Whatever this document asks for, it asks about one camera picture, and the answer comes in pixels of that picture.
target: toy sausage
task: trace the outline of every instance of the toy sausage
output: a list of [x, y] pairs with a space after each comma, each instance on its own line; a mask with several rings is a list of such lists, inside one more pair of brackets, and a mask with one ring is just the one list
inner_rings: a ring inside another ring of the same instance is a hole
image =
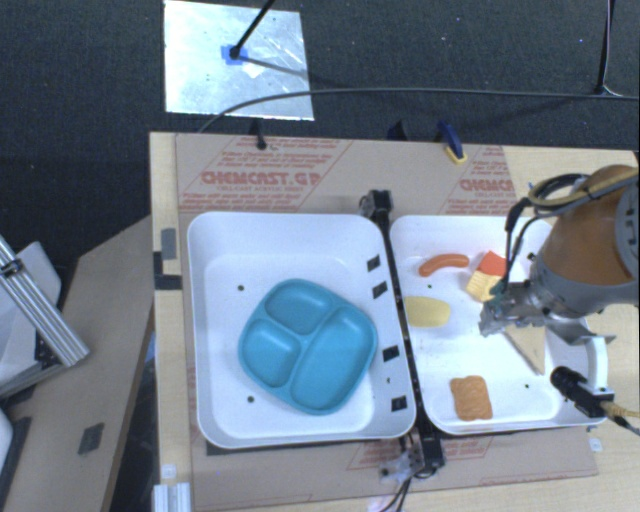
[[444, 267], [464, 268], [469, 266], [469, 258], [464, 254], [439, 254], [426, 261], [418, 269], [422, 277], [429, 277], [436, 270]]

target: yellow cable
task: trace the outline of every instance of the yellow cable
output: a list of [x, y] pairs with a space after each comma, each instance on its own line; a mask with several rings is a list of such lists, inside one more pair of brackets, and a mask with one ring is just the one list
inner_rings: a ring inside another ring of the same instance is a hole
[[533, 206], [538, 208], [554, 208], [554, 207], [564, 206], [569, 203], [573, 203], [578, 199], [582, 199], [586, 196], [594, 195], [595, 193], [599, 192], [602, 189], [615, 185], [616, 183], [627, 180], [629, 178], [633, 178], [634, 176], [637, 176], [637, 175], [638, 175], [638, 169], [630, 169], [628, 171], [624, 171], [618, 176], [609, 178], [608, 180], [601, 181], [600, 183], [597, 183], [596, 185], [589, 187], [588, 190], [580, 189], [574, 192], [573, 194], [570, 194], [565, 197], [559, 197], [557, 199], [540, 199], [539, 197], [537, 197], [537, 194], [540, 192], [540, 190], [543, 189], [549, 182], [556, 179], [556, 178], [550, 178], [548, 180], [541, 181], [529, 191], [529, 201], [531, 201], [531, 204], [533, 204]]
[[600, 407], [604, 409], [604, 412], [607, 413], [609, 418], [615, 418], [616, 416], [625, 416], [632, 418], [640, 418], [640, 412], [637, 411], [629, 411], [624, 407], [619, 406], [614, 402], [601, 402]]

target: blue plate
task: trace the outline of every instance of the blue plate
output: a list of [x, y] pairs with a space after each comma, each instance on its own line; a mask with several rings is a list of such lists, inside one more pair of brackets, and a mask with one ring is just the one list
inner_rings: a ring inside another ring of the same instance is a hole
[[378, 344], [358, 308], [302, 279], [276, 285], [240, 337], [238, 355], [260, 386], [309, 414], [340, 409], [364, 377]]

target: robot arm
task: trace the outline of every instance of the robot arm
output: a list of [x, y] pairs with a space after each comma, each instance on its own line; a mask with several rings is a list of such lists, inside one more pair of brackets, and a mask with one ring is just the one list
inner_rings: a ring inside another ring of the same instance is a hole
[[[549, 199], [573, 185], [575, 192]], [[627, 166], [553, 178], [534, 187], [507, 219], [507, 231], [524, 207], [536, 217], [557, 216], [547, 241], [531, 256], [529, 279], [509, 282], [521, 237], [508, 270], [483, 306], [480, 332], [487, 336], [517, 326], [546, 326], [567, 343], [593, 336], [580, 319], [610, 304], [638, 305], [638, 170]]]

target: dark fabric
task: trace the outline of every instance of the dark fabric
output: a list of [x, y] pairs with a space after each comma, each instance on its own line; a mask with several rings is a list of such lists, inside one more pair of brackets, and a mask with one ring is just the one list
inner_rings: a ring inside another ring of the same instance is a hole
[[[227, 3], [262, 6], [261, 1]], [[301, 13], [312, 89], [433, 86], [588, 94], [605, 0], [278, 0]], [[638, 95], [640, 3], [620, 0], [607, 83]], [[0, 2], [0, 233], [40, 240], [64, 267], [149, 212], [148, 133], [195, 131], [166, 114], [161, 0]], [[362, 95], [315, 98], [315, 122], [265, 134], [383, 139], [399, 119], [433, 140], [638, 148], [638, 103]], [[248, 119], [212, 131], [246, 133]]]

